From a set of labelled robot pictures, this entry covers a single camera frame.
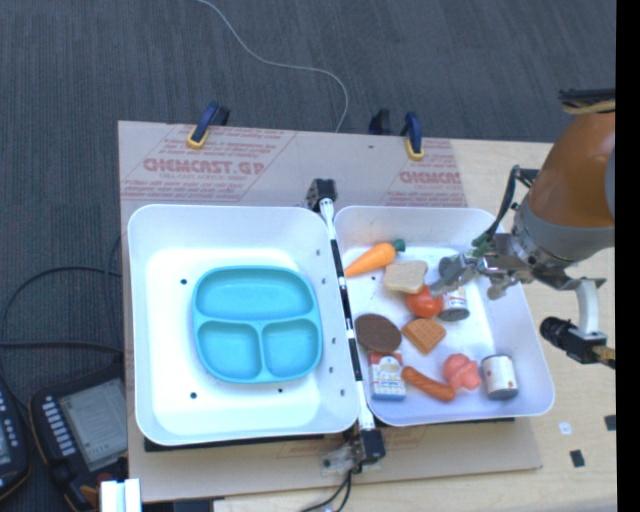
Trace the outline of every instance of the red tomato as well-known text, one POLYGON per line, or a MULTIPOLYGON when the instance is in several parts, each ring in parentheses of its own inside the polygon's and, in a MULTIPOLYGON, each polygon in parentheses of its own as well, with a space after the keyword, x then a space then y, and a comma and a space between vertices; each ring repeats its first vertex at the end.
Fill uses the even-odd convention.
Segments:
POLYGON ((406 302, 411 312, 422 318, 433 318, 442 311, 442 295, 434 299, 428 286, 420 293, 408 293, 406 302))

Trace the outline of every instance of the black device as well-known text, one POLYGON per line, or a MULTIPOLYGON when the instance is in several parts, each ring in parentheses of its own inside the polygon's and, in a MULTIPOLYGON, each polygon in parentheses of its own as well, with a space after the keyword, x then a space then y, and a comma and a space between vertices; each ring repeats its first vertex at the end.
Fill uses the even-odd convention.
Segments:
POLYGON ((36 392, 29 413, 53 483, 78 512, 96 510, 100 482, 127 477, 127 409, 121 362, 36 392))
POLYGON ((569 320, 550 316, 540 324, 540 335, 579 363, 602 363, 616 369, 615 352, 607 348, 607 337, 600 332, 585 334, 569 320))
POLYGON ((22 418, 0 377, 0 500, 29 476, 31 465, 22 418))

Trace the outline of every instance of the black cable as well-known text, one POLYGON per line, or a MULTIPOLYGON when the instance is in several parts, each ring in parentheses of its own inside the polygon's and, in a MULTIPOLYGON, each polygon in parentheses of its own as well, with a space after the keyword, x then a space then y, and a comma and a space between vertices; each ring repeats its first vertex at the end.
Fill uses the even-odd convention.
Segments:
POLYGON ((500 222, 502 222, 502 219, 509 211, 509 208, 511 207, 511 203, 513 201, 513 195, 515 194, 516 176, 518 175, 519 171, 520 167, 516 165, 511 169, 511 172, 509 173, 507 187, 505 189, 504 195, 502 196, 502 204, 500 205, 500 209, 498 210, 496 219, 480 236, 478 236, 471 242, 471 244, 476 247, 477 255, 484 254, 487 245, 491 242, 493 236, 498 230, 500 222))
POLYGON ((89 340, 29 340, 29 341, 0 341, 0 347, 7 348, 34 348, 34 347, 72 347, 104 350, 106 352, 116 352, 123 354, 120 347, 110 347, 99 341, 89 340))
MULTIPOLYGON (((11 308, 12 304, 17 299, 18 295, 20 295, 20 293, 25 288, 27 288, 27 286, 29 286, 31 283, 33 283, 34 281, 36 281, 36 280, 38 280, 38 279, 40 279, 40 278, 42 278, 44 276, 48 276, 48 275, 55 274, 55 273, 58 273, 58 272, 69 272, 69 271, 100 272, 100 273, 106 273, 107 275, 110 275, 110 276, 113 276, 113 277, 121 277, 120 274, 118 274, 116 272, 112 272, 112 271, 110 271, 108 269, 85 266, 85 265, 64 265, 64 266, 60 266, 60 267, 53 267, 53 268, 49 268, 47 270, 43 270, 41 272, 38 272, 37 274, 31 276, 29 279, 24 281, 20 286, 18 286, 18 288, 9 297, 9 300, 7 301, 7 303, 5 304, 5 306, 4 306, 3 310, 2 310, 2 315, 0 315, 0 347, 9 348, 9 347, 13 346, 13 342, 2 341, 2 340, 3 340, 3 331, 4 331, 4 328, 5 328, 5 322, 7 320, 8 315, 9 315, 9 309, 11 308)), ((85 342, 78 342, 78 344, 79 344, 79 346, 80 345, 88 346, 85 342)), ((101 348, 105 348, 105 349, 108 350, 108 346, 107 345, 103 345, 103 346, 101 346, 101 348)), ((2 379, 2 382, 6 386, 7 390, 9 391, 11 396, 16 401, 16 404, 18 404, 18 409, 20 410, 22 408, 23 410, 27 410, 28 406, 18 397, 16 392, 13 390, 13 387, 9 384, 9 382, 7 381, 7 378, 5 377, 5 373, 6 372, 5 372, 5 369, 4 369, 4 364, 2 362, 2 357, 0 357, 0 379, 2 379)))
POLYGON ((111 334, 114 340, 118 341, 121 346, 124 346, 124 341, 121 340, 122 332, 117 328, 116 315, 115 315, 115 312, 113 311, 113 303, 111 300, 111 296, 109 295, 109 275, 111 272, 111 262, 113 260, 113 255, 115 254, 116 249, 121 243, 121 240, 122 240, 122 235, 118 235, 111 246, 111 250, 109 251, 109 254, 107 255, 107 261, 104 267, 102 287, 104 292, 104 300, 107 305, 107 314, 109 315, 109 327, 111 328, 111 334))
POLYGON ((538 169, 522 169, 518 167, 516 179, 525 187, 531 188, 533 182, 538 177, 538 174, 540 174, 540 171, 538 169))
POLYGON ((344 509, 344 506, 347 504, 347 500, 349 499, 349 495, 351 494, 351 471, 349 471, 349 473, 347 473, 347 477, 340 484, 340 487, 338 487, 336 492, 334 492, 327 500, 323 501, 322 503, 318 503, 317 505, 313 505, 312 507, 305 508, 305 509, 301 510, 300 512, 313 512, 314 510, 318 510, 321 507, 326 507, 333 500, 335 500, 345 488, 346 488, 345 495, 342 498, 342 502, 340 503, 340 506, 335 510, 335 512, 342 511, 344 509))

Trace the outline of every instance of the green cap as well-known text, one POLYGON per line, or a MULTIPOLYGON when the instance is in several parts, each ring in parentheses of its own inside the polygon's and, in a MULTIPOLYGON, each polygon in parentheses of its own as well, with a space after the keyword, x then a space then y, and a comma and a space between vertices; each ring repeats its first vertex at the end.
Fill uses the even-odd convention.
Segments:
POLYGON ((404 243, 404 240, 398 239, 393 242, 393 247, 395 248, 396 252, 404 252, 404 250, 407 248, 407 245, 404 243))

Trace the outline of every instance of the toy sausage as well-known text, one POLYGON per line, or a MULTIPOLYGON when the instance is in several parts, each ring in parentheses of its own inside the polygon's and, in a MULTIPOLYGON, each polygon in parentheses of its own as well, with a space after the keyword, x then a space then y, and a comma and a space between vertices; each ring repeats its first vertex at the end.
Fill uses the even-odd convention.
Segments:
POLYGON ((456 397, 456 390, 453 387, 427 377, 412 366, 402 368, 400 375, 408 384, 443 402, 450 402, 456 397))

